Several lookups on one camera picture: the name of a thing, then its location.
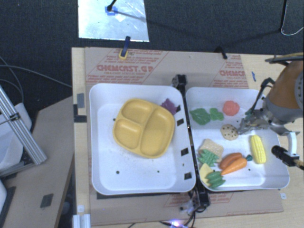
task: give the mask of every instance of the yellow plate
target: yellow plate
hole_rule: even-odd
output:
[[[120,109],[113,127],[115,141],[147,158],[158,158],[168,149],[175,127],[165,108],[141,99],[131,99]]]

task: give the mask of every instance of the toy carrot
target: toy carrot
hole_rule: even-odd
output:
[[[233,161],[229,166],[227,166],[222,172],[222,175],[226,175],[232,173],[234,171],[238,171],[247,166],[247,160],[245,158],[238,158]]]
[[[238,158],[242,158],[242,154],[239,152],[229,154],[220,162],[218,167],[224,170],[227,168],[227,166],[229,166],[229,164],[231,164],[233,161],[237,160]]]

